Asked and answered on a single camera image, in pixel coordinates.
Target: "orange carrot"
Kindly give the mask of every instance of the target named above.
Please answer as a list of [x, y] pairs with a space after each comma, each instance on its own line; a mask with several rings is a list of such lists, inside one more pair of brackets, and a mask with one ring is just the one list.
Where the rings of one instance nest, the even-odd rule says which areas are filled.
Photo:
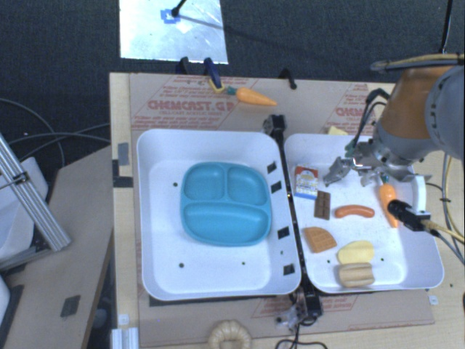
[[390, 201], [396, 199], [394, 187], [389, 183], [384, 183], [381, 185], [379, 187], [379, 198], [381, 199], [384, 214], [386, 215], [389, 224], [391, 224], [393, 228], [396, 228], [399, 226], [399, 221], [397, 221], [397, 219], [387, 210], [387, 205], [390, 203]]
[[276, 106], [277, 103], [268, 98], [267, 96], [262, 95], [261, 93], [255, 92], [249, 88], [238, 88], [235, 93], [238, 100], [251, 103], [252, 105], [262, 105], [262, 106]]

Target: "yellow cable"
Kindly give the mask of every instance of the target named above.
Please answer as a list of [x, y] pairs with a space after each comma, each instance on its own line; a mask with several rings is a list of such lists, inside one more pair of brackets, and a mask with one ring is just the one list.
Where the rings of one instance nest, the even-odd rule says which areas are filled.
[[[446, 166], [446, 169], [445, 169], [445, 182], [444, 182], [444, 196], [446, 198], [448, 198], [448, 177], [449, 177], [449, 171], [450, 171], [450, 165], [452, 163], [452, 158], [449, 156], [449, 159], [448, 159], [448, 164]], [[450, 207], [449, 207], [449, 203], [446, 201], [445, 202], [445, 210], [449, 216], [449, 222], [450, 224], [452, 225], [452, 228], [454, 229], [454, 231], [458, 234], [461, 234], [461, 231], [458, 229], [456, 223], [454, 222], [453, 218], [452, 218], [452, 215], [450, 214]]]
[[454, 237], [455, 239], [457, 239], [460, 243], [462, 244], [465, 244], [465, 238], [460, 235], [460, 234], [457, 234], [456, 232], [454, 231], [451, 231], [447, 228], [444, 228], [440, 225], [438, 225], [437, 223], [435, 223], [434, 221], [431, 221], [431, 220], [423, 220], [421, 221], [421, 223], [423, 225], [425, 225], [428, 229], [430, 230], [439, 230], [439, 231], [443, 231], [444, 233], [447, 233], [449, 234], [450, 236]]

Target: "dark floor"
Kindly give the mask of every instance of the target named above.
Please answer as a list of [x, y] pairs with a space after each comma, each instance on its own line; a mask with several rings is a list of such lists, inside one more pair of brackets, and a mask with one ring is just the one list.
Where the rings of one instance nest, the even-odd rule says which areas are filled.
[[[224, 76], [277, 77], [287, 67], [298, 79], [395, 81], [398, 73], [369, 65], [438, 52], [448, 0], [220, 1], [230, 61], [219, 67]], [[449, 52], [464, 51], [464, 13], [465, 0], [454, 0]], [[173, 63], [122, 60], [118, 43], [118, 0], [0, 0], [0, 97], [34, 109], [57, 132], [106, 124], [110, 72], [174, 72]], [[0, 102], [0, 132], [12, 141], [48, 131]], [[94, 134], [110, 137], [108, 127]], [[12, 147], [24, 156], [48, 140]], [[66, 140], [66, 162], [104, 145]], [[57, 146], [35, 156], [51, 181], [61, 165]]]

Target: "toy sausage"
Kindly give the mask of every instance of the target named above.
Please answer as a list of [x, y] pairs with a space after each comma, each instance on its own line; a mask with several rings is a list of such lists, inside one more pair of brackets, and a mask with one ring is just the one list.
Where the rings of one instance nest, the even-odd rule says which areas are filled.
[[373, 217], [375, 212], [372, 208], [367, 206], [359, 206], [357, 204], [352, 204], [350, 206], [341, 206], [335, 212], [334, 215], [336, 218], [343, 218], [349, 216], [350, 214], [358, 214], [363, 217]]

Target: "black fabric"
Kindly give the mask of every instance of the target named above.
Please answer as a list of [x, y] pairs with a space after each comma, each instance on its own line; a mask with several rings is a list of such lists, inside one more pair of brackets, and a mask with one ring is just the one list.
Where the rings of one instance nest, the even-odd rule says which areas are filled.
[[[369, 65], [437, 52], [447, 7], [447, 0], [220, 1], [230, 62], [221, 75], [275, 78], [288, 68], [295, 79], [345, 81], [395, 81], [398, 73], [372, 73]], [[464, 0], [454, 0], [449, 52], [464, 50], [464, 11]], [[110, 72], [175, 69], [122, 60], [118, 25], [118, 0], [0, 0], [0, 97], [33, 108], [61, 132], [109, 122]], [[0, 132], [13, 140], [48, 131], [0, 103]], [[109, 129], [96, 135], [109, 137]], [[44, 141], [17, 144], [15, 152]], [[71, 162], [102, 144], [63, 146]], [[56, 146], [36, 157], [49, 177], [60, 166]]]

